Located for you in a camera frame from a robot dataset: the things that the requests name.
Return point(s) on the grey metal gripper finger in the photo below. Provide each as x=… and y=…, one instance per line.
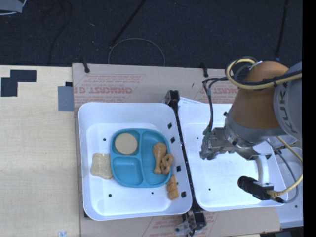
x=205, y=150
x=215, y=154

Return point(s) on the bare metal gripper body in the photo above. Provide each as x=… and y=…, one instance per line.
x=222, y=141

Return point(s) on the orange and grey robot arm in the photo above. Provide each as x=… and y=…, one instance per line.
x=256, y=102

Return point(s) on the thin black and white rod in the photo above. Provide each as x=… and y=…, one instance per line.
x=184, y=152

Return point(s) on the white plastic tray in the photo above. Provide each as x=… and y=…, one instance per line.
x=222, y=181
x=133, y=204

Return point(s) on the tan pretzel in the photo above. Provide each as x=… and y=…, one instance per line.
x=169, y=159

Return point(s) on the tan chicken drumstick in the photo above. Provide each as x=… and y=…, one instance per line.
x=158, y=154

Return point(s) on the orange ridged pastry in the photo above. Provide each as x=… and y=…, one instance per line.
x=172, y=187

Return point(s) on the blue divided plate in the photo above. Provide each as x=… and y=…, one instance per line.
x=128, y=168

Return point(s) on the tan round biscuit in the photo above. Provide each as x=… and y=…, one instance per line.
x=126, y=143

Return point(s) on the brown cardboard board red print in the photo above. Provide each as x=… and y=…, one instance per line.
x=148, y=83

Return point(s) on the beige bread slice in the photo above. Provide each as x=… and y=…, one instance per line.
x=101, y=165

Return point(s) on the black cylinder on white bracket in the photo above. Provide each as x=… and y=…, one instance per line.
x=254, y=186

